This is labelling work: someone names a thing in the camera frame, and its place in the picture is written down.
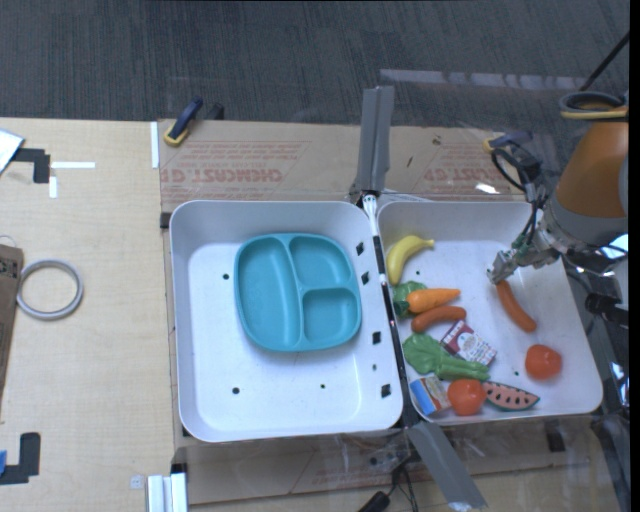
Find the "metal ring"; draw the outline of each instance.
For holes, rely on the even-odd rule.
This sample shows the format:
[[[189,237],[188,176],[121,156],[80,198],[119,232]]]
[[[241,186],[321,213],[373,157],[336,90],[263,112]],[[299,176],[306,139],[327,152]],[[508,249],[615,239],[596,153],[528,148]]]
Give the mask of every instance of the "metal ring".
[[[41,268],[58,268],[69,274],[76,282],[76,295],[73,300],[64,308],[58,309],[57,311],[39,311],[29,306],[22,298],[22,286],[24,285],[24,282],[31,274],[33,274],[36,270],[40,270]],[[82,285],[80,274],[73,265],[67,263],[66,261],[57,259],[38,260],[22,269],[22,273],[20,274],[20,285],[18,286],[17,301],[22,310],[33,318],[37,318],[38,320],[58,320],[60,318],[69,316],[76,310],[76,308],[80,304],[80,301],[82,300],[83,289],[84,287]]]

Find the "tomato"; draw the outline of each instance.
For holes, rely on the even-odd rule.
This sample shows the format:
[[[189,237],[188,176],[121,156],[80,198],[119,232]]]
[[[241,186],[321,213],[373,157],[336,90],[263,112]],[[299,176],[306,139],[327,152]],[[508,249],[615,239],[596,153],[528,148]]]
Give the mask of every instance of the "tomato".
[[[562,370],[562,356],[546,345],[531,345],[527,350],[524,367],[532,379],[550,379]]]
[[[480,410],[487,392],[477,379],[458,379],[449,384],[447,398],[458,416],[471,416]]]

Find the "yellow banana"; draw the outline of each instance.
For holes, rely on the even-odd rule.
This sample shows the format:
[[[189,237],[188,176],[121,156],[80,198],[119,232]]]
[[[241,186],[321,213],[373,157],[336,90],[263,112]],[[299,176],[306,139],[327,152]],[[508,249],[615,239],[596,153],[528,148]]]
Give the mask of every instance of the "yellow banana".
[[[418,251],[433,247],[433,240],[426,240],[416,235],[407,235],[398,240],[387,254],[387,277],[392,286],[400,282],[402,269],[406,261]]]

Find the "watermelon slice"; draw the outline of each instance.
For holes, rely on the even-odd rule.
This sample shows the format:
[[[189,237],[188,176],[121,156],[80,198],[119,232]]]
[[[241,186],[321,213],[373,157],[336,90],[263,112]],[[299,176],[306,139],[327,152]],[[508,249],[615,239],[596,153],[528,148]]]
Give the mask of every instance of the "watermelon slice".
[[[482,387],[487,392],[487,401],[503,411],[524,411],[540,401],[538,395],[499,382],[486,380]]]

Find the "table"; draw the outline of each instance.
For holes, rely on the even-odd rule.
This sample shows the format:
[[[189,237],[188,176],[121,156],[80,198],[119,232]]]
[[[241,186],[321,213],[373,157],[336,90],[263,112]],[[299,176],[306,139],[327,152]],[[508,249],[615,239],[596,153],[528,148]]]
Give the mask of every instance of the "table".
[[[0,234],[17,242],[26,263],[65,259],[85,282],[80,308],[68,318],[41,322],[17,312],[0,449],[7,450],[8,464],[17,464],[21,434],[38,432],[42,445],[39,474],[27,484],[0,486],[0,503],[25,511],[144,510],[146,477],[168,474],[176,449],[161,194],[150,124],[0,119],[0,127],[23,136],[25,147],[45,149],[52,161],[95,162],[95,169],[56,170],[56,199],[46,185],[31,181],[28,164],[12,163],[0,178]],[[321,132],[339,143],[338,129],[324,126]],[[346,162],[357,157],[351,150],[345,155]],[[43,301],[43,308],[64,302],[69,280],[42,273],[29,297]],[[500,467],[494,458],[484,470],[488,454],[471,454],[469,464],[489,510],[619,510],[615,478],[592,420],[586,415],[554,423],[563,446],[559,455],[546,450],[555,457],[550,465],[549,453],[533,460],[531,446],[527,460],[514,456]],[[507,439],[486,429],[475,439],[465,431],[451,436],[462,451],[486,448],[500,454],[501,443],[511,443],[527,452],[532,428],[553,438],[542,424],[515,425]],[[242,469],[230,461],[228,471]],[[277,468],[273,474],[277,478]],[[376,490],[336,489],[193,508],[357,510]],[[416,481],[414,491],[420,507],[450,510],[432,480]],[[409,509],[398,491],[392,498],[389,510]]]

